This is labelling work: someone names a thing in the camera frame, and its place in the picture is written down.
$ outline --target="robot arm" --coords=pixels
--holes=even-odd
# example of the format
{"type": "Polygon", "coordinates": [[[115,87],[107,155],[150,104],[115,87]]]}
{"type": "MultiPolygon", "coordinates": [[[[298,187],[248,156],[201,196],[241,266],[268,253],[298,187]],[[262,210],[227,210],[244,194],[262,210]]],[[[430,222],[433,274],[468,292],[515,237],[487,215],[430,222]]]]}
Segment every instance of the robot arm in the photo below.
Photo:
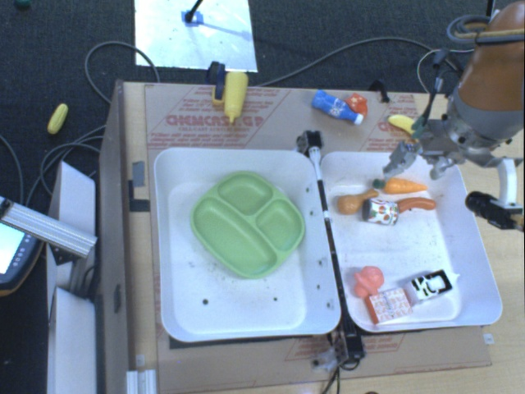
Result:
{"type": "Polygon", "coordinates": [[[400,142],[383,168],[386,179],[410,167],[418,155],[432,165],[432,179],[467,160],[497,168],[500,197],[474,192],[466,205],[501,229],[523,231],[523,209],[516,205],[516,167],[522,159],[496,158],[491,152],[523,129],[524,22],[525,2],[516,2],[493,16],[482,31],[461,31],[457,38],[449,28],[452,39],[463,42],[468,37],[476,48],[449,98],[447,112],[440,120],[429,120],[429,103],[414,124],[415,142],[400,142]]]}

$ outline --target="blue bottle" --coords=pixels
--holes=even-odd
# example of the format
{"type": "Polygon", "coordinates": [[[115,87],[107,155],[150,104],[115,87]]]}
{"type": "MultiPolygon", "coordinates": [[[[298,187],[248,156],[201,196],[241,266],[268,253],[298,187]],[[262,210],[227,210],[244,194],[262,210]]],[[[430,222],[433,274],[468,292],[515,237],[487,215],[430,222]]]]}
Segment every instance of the blue bottle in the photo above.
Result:
{"type": "Polygon", "coordinates": [[[335,96],[327,94],[324,90],[318,90],[312,100],[312,106],[320,109],[331,117],[340,120],[350,120],[356,126],[363,122],[363,115],[354,112],[348,104],[335,96]]]}

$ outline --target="wooden table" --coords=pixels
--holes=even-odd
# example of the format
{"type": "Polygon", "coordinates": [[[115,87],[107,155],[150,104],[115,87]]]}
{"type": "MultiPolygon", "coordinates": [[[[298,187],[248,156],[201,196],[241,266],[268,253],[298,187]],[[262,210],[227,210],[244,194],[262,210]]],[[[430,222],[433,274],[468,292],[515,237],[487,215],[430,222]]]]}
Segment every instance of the wooden table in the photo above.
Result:
{"type": "MultiPolygon", "coordinates": [[[[144,84],[125,83],[126,110],[126,150],[128,159],[146,158],[144,84]]],[[[425,94],[415,94],[418,110],[422,112],[427,103],[425,94]]],[[[446,100],[436,99],[433,113],[445,111],[446,100]]],[[[523,157],[523,131],[511,145],[504,145],[495,151],[496,156],[523,157]]],[[[129,176],[131,165],[128,165],[129,176]]],[[[461,166],[468,191],[480,190],[489,194],[499,194],[499,179],[494,170],[484,170],[471,163],[461,166]]],[[[518,169],[518,202],[523,204],[523,167],[518,169]]],[[[148,188],[136,189],[135,197],[148,198],[148,188]]],[[[341,392],[365,394],[405,393],[493,393],[520,392],[525,384],[525,317],[524,317],[524,277],[523,277],[523,233],[500,231],[478,219],[478,226],[486,247],[496,282],[503,301],[503,314],[500,320],[484,328],[490,346],[493,365],[474,369],[455,369],[431,373],[410,373],[389,377],[353,378],[341,381],[341,392]]],[[[148,213],[134,213],[130,218],[130,245],[134,250],[150,249],[148,213]]],[[[153,276],[151,259],[135,256],[130,272],[134,279],[135,351],[145,356],[145,367],[155,368],[156,346],[155,327],[151,319],[154,315],[153,276]]],[[[239,394],[299,394],[321,392],[326,383],[304,383],[278,387],[240,389],[239,394]]]]}

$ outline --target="yellow spray bottle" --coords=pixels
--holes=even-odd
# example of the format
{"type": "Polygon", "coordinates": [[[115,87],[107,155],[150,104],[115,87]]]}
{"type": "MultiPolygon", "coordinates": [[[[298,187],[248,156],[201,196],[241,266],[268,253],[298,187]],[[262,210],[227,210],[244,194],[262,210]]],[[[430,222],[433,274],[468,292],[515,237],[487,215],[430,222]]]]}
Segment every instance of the yellow spray bottle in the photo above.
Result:
{"type": "Polygon", "coordinates": [[[248,88],[248,75],[242,71],[230,71],[226,74],[224,88],[224,113],[233,124],[243,111],[244,98],[248,88]]]}

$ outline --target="black floor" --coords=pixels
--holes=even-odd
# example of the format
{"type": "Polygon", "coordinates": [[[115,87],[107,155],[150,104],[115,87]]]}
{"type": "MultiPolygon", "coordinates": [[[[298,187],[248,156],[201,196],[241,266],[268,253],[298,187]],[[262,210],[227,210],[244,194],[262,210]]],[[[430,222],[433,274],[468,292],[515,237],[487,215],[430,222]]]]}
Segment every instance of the black floor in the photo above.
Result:
{"type": "MultiPolygon", "coordinates": [[[[504,7],[517,0],[496,0],[504,7]]],[[[376,37],[413,39],[431,48],[451,47],[446,26],[464,14],[486,12],[487,0],[249,0],[260,84],[283,76],[343,45],[376,37]]],[[[108,40],[134,43],[134,0],[33,0],[17,9],[0,0],[0,134],[16,151],[25,193],[39,176],[45,154],[105,122],[107,105],[89,87],[87,52],[108,40]],[[61,102],[70,115],[55,136],[46,132],[61,102]]],[[[426,51],[413,44],[381,41],[351,48],[276,86],[366,89],[383,79],[388,89],[420,92],[418,60],[426,51]]],[[[461,62],[467,58],[459,57],[461,62]]],[[[105,48],[91,62],[93,78],[110,94],[115,79],[152,81],[125,48],[105,48]]],[[[160,69],[162,81],[203,83],[204,71],[160,69]]],[[[431,77],[430,64],[422,75],[431,77]]],[[[93,153],[76,151],[70,164],[91,173],[93,153]]],[[[53,174],[48,175],[53,182],[53,174]]],[[[0,195],[18,200],[15,164],[0,145],[0,195]]],[[[38,187],[30,207],[47,211],[49,197],[38,187]]],[[[22,288],[0,299],[0,392],[45,392],[47,322],[45,263],[38,261],[22,288]]]]}

